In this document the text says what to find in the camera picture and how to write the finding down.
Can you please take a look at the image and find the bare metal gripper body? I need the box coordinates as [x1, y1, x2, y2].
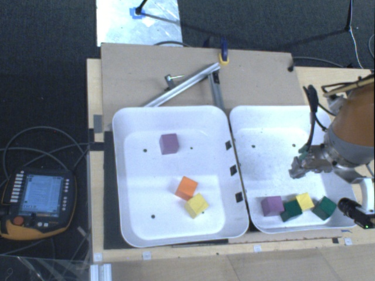
[301, 144, 366, 184]

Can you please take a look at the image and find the white plastic tray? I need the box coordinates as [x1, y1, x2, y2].
[229, 105, 360, 235]
[112, 105, 250, 248]

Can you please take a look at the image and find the yellow cube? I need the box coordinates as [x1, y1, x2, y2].
[184, 193, 210, 220]
[295, 192, 315, 212]

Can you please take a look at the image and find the purple cube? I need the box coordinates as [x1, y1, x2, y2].
[159, 133, 179, 155]
[261, 196, 285, 217]

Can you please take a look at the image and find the brown cardboard board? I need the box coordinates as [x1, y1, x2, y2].
[100, 42, 357, 245]

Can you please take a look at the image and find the orange cube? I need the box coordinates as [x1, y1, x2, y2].
[175, 176, 199, 201]

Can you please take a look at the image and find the black cylinder on white bracket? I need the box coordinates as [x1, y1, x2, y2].
[337, 177, 375, 230]

